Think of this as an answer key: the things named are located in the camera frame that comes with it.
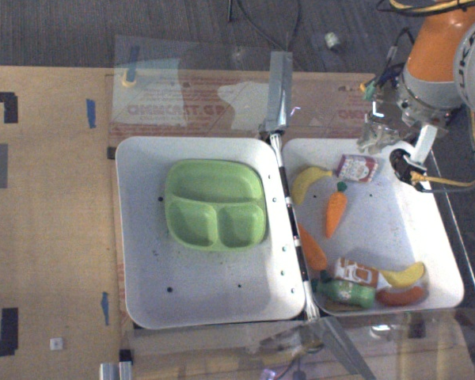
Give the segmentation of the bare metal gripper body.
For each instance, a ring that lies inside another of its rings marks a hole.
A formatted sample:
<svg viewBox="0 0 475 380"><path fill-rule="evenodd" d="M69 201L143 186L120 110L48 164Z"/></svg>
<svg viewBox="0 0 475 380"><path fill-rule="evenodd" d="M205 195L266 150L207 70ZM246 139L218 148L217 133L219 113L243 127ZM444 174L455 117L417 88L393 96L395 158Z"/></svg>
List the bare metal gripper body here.
<svg viewBox="0 0 475 380"><path fill-rule="evenodd" d="M451 117L451 108L429 105L407 89L383 87L375 92L374 102L370 118L402 134L419 133L425 125L444 129Z"/></svg>

